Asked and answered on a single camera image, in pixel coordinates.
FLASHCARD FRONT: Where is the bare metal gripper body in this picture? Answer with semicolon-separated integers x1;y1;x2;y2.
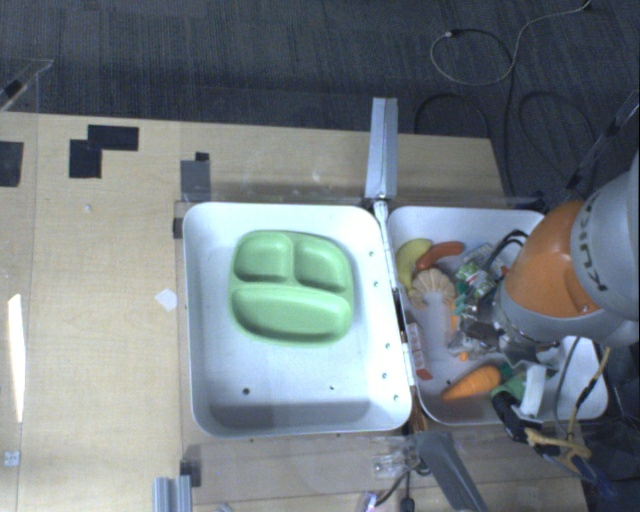
455;298;519;358

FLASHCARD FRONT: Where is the white plastic tray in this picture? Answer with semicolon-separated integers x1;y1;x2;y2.
182;201;414;440
387;205;610;427

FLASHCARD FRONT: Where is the orange carrot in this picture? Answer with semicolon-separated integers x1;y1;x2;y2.
440;363;515;403

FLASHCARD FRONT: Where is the green and white packet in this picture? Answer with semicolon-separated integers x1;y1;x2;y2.
453;244;497;303

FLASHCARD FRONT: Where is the white and red carton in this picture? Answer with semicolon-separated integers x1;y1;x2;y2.
404;322;434;381

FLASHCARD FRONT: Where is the red sausage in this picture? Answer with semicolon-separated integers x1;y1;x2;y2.
415;241;466;272

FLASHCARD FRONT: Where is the yellow banana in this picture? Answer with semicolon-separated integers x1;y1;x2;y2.
395;238;435;294

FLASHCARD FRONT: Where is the green divided plate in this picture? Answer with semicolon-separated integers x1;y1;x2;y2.
228;229;357;346

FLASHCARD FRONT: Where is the black cylinder on white bracket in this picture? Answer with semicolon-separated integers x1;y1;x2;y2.
491;345;559;442

